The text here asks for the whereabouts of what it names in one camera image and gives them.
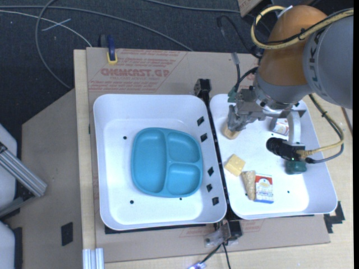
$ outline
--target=yellow sponge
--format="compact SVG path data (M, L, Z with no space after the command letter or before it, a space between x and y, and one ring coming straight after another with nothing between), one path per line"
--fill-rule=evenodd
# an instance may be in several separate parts
M246 162L244 160L233 154L225 164L224 168L238 177L242 173L245 163Z

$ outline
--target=blue divided plate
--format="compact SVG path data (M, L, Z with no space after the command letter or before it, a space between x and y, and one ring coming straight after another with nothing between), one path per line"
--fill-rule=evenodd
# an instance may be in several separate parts
M145 128L134 140L132 180L147 194L186 197L201 186L202 152L189 134L167 128Z

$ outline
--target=blue clamp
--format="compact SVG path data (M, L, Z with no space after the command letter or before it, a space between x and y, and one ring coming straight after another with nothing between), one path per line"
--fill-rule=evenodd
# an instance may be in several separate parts
M108 43L108 52L107 52L107 61L110 65L115 65L117 63L117 54L114 47L114 41L111 35L107 36Z

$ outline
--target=black fabric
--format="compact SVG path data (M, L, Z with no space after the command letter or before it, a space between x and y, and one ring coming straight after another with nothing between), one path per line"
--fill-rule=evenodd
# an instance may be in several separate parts
M43 6L50 0L0 0L0 6ZM198 8L220 8L238 11L237 0L157 0L166 3ZM337 5L348 0L324 0L320 5ZM237 25L239 32L252 47L250 26L262 7L271 3L263 0L250 15L241 18L226 13ZM229 23L223 26L226 41L216 23L221 13L200 12L170 8L141 0L58 0L52 6L65 6L98 11L125 18L174 38L194 51L248 53ZM41 9L0 8L37 16ZM44 16L64 25L85 37L92 46L98 45L101 34L111 34L116 48L185 50L182 46L155 33L110 18L69 10L48 9ZM267 21L268 28L275 23ZM56 81L41 62L35 45L36 19L0 11L0 124L21 144L21 125L48 105L63 96L69 89ZM39 46L50 69L66 84L73 87L73 50L85 49L87 44L74 33L53 27L42 21L39 25ZM259 35L268 36L262 27Z

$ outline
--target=white plastic object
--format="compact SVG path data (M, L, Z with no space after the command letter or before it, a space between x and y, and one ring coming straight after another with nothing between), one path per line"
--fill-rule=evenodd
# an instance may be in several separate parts
M0 221L0 266L1 269L13 269L15 264L15 235Z
M266 141L271 137L283 138L270 129L270 118L255 121L246 126L237 138L229 140L222 134L227 122L228 96L216 95L211 99L212 112L223 164L236 154L244 160L243 171L255 170L258 174L268 174L273 178L274 202L271 204L254 202L246 196L241 176L235 177L224 169L229 194L229 204L234 213L243 219L261 219L296 215L327 214L335 210L337 195L326 163L307 164L302 174L287 174L285 160L266 149ZM297 110L306 110L300 101ZM319 147L309 111L301 117L301 143L307 149ZM312 156L322 159L321 152Z
M16 156L17 143L9 132L0 124L0 141ZM11 203L16 193L16 179L0 165L0 208Z
M227 212L207 108L192 95L106 94L94 103L100 214L114 230L215 223ZM183 198L151 196L131 178L131 150L142 129L190 134L203 158L202 184Z

